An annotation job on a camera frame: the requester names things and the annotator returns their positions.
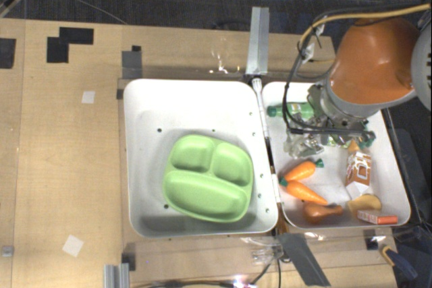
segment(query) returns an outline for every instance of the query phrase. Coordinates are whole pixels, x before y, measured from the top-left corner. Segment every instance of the toy carrot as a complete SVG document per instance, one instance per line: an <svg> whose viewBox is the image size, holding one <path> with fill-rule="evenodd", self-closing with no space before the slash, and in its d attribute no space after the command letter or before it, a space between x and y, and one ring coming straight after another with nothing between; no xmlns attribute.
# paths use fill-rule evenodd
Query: toy carrot
<svg viewBox="0 0 432 288"><path fill-rule="evenodd" d="M312 191L310 188L307 188L302 183L299 183L298 181L286 181L282 179L280 181L280 184L284 186L287 193L289 193L293 197L299 198L301 200L307 200L309 202L315 202L317 204L328 204L323 197Z"/></svg>
<svg viewBox="0 0 432 288"><path fill-rule="evenodd" d="M286 181L306 179L315 173L315 168L314 162L304 161L285 174L283 178Z"/></svg>

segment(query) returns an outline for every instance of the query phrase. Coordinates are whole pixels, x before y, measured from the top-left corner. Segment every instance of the white sticker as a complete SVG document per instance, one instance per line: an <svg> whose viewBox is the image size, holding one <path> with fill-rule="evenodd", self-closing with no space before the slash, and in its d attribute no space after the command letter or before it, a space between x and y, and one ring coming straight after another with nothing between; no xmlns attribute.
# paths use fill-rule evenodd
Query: white sticker
<svg viewBox="0 0 432 288"><path fill-rule="evenodd" d="M84 91L81 103L95 103L95 91Z"/></svg>
<svg viewBox="0 0 432 288"><path fill-rule="evenodd" d="M71 256L78 257L84 242L73 235L69 235L67 238L68 239L63 246L63 251L67 254L70 254Z"/></svg>

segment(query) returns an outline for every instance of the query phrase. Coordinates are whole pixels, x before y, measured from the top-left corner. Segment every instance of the orange box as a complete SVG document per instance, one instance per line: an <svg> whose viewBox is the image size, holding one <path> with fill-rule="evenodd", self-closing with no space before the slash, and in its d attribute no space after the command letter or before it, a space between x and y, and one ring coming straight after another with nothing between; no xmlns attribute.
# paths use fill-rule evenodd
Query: orange box
<svg viewBox="0 0 432 288"><path fill-rule="evenodd" d="M372 158L360 151L348 157L345 186L352 199L364 194L371 183Z"/></svg>
<svg viewBox="0 0 432 288"><path fill-rule="evenodd" d="M398 223L396 215L383 214L379 210L357 210L357 218L374 225L394 225Z"/></svg>

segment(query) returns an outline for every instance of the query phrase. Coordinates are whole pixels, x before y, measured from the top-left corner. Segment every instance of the green plate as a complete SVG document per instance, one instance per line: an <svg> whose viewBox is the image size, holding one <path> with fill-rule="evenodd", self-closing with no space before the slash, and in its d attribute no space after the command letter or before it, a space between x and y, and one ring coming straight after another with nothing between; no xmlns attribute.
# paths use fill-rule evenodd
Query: green plate
<svg viewBox="0 0 432 288"><path fill-rule="evenodd" d="M168 205L200 220L228 223L248 210L253 185L249 155L211 137L180 138L169 154L163 177Z"/></svg>

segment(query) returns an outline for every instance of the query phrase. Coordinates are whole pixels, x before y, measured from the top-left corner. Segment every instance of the wooden table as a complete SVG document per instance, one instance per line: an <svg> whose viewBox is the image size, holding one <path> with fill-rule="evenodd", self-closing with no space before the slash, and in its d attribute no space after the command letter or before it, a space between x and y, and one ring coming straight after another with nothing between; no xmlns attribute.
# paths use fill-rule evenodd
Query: wooden table
<svg viewBox="0 0 432 288"><path fill-rule="evenodd" d="M61 26L93 28L94 43L70 45L69 63L47 63L47 37L58 37ZM132 281L152 281L149 272L155 274L160 249L174 247L169 240L132 233L122 206L124 154L116 99L122 51L141 46L148 77L236 79L246 62L248 33L2 19L0 38L17 40L13 69L0 69L0 246L15 249L12 257L0 257L0 287L101 287L104 264L119 264L129 243L155 259L149 260L153 266L131 272ZM289 70L297 40L270 36L274 76ZM331 59L331 43L323 42L319 57ZM310 64L307 70L319 73L328 65ZM224 76L224 70L230 74ZM82 103L86 91L95 92L94 103ZM62 250L69 235L84 242L76 257ZM327 235L354 236L312 246L333 287L396 287L392 269L377 251L365 250L361 233ZM239 244L226 241L234 248ZM392 238L386 242L392 244ZM220 264L217 248L208 251L214 256L201 268L203 260L181 246L175 253L175 266L165 272L173 269L179 278L210 276L211 267ZM239 274L251 277L261 270L241 251L231 259ZM241 262L247 262L248 272L240 271ZM277 286L275 268L270 271L260 287ZM283 287L304 286L292 264L284 264L283 271Z"/></svg>

